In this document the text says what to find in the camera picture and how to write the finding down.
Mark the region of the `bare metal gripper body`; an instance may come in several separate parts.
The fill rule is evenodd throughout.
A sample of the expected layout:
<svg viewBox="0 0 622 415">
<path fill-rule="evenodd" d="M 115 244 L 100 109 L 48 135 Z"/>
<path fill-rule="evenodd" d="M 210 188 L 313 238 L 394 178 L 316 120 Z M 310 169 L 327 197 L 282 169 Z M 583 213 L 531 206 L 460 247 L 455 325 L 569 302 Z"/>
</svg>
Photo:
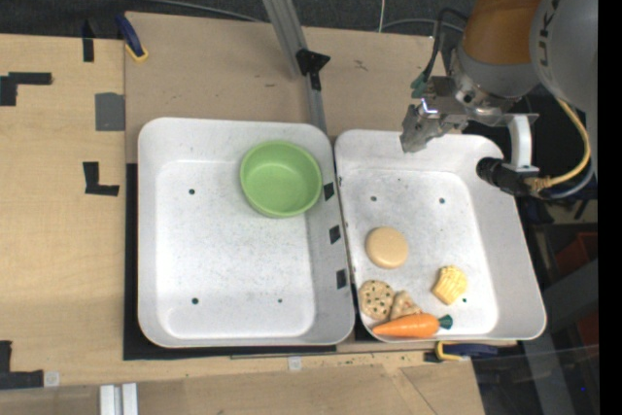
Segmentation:
<svg viewBox="0 0 622 415">
<path fill-rule="evenodd" d="M 465 127 L 469 121 L 495 126 L 515 103 L 515 97 L 487 91 L 470 77 L 431 77 L 421 97 L 421 126 Z"/>
</svg>

